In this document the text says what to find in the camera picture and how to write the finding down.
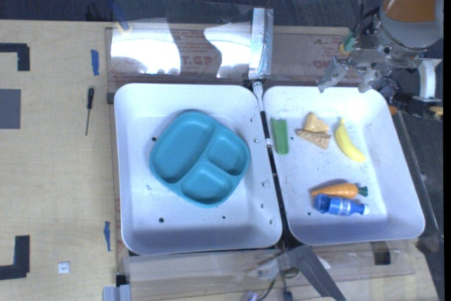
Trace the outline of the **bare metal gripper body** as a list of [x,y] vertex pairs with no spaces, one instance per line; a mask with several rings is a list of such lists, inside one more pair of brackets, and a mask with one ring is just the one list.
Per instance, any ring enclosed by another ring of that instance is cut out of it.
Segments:
[[370,33],[362,33],[354,42],[347,64],[361,73],[370,70],[414,67],[414,59],[423,55],[427,47],[401,40],[389,31],[382,21],[374,21]]

